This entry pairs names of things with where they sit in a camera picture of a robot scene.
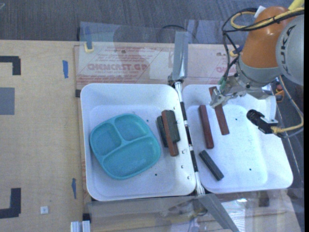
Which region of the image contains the teal divided plate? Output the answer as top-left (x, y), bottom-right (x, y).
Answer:
top-left (89, 113), bottom-right (162, 180)

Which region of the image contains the dark green block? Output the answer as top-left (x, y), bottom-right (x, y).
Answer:
top-left (156, 115), bottom-right (169, 148)
top-left (166, 110), bottom-right (182, 144)

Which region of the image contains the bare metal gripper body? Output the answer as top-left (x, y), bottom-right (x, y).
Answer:
top-left (219, 75), bottom-right (247, 99)

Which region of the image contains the white plastic tray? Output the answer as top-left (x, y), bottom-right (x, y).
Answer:
top-left (80, 83), bottom-right (197, 202)
top-left (181, 84), bottom-right (294, 194)

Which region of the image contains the brown wooden block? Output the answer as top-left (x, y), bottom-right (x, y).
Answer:
top-left (198, 104), bottom-right (215, 150)
top-left (209, 86), bottom-right (230, 136)
top-left (161, 110), bottom-right (180, 157)

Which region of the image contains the dark grey block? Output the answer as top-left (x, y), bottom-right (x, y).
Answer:
top-left (198, 150), bottom-right (225, 181)

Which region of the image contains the black cylinder on white bracket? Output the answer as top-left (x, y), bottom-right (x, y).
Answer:
top-left (246, 86), bottom-right (279, 135)

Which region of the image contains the thin black and white rod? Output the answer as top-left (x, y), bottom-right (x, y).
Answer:
top-left (174, 81), bottom-right (206, 197)

